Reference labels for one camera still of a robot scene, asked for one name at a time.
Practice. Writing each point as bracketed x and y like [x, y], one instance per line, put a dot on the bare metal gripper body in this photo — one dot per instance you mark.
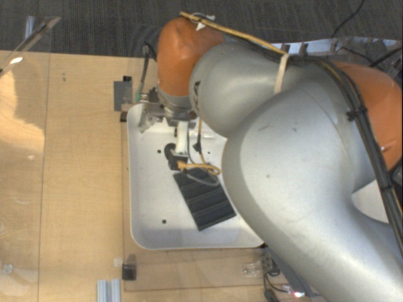
[156, 107]

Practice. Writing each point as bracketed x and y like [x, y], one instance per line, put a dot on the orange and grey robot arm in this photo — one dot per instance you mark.
[283, 143]

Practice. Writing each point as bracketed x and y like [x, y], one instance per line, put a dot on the white plastic tray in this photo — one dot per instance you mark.
[154, 200]
[373, 204]

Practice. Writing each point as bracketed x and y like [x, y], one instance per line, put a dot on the black ribbed rectangular block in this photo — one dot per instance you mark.
[204, 200]

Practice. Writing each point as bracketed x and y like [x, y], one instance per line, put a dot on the black cylinder on white bracket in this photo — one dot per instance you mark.
[180, 140]

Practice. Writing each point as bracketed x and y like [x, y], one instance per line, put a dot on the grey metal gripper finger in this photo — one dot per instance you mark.
[145, 123]

